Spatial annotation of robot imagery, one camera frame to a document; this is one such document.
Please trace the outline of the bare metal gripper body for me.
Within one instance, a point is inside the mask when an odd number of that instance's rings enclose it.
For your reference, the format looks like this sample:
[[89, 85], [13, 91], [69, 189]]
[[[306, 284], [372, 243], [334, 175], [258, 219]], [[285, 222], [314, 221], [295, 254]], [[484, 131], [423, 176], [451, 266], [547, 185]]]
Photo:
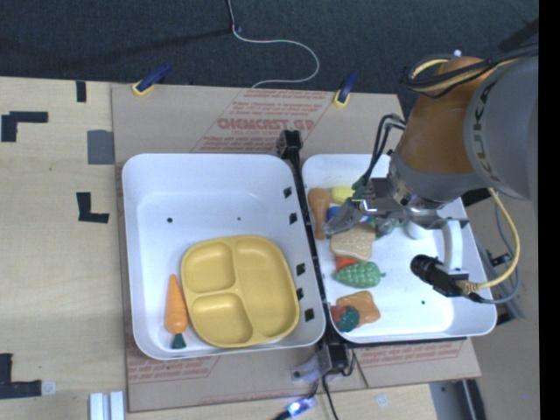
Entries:
[[410, 221], [421, 228], [440, 228], [438, 211], [451, 200], [427, 199], [412, 192], [400, 178], [371, 178], [363, 192], [363, 213], [375, 221]]

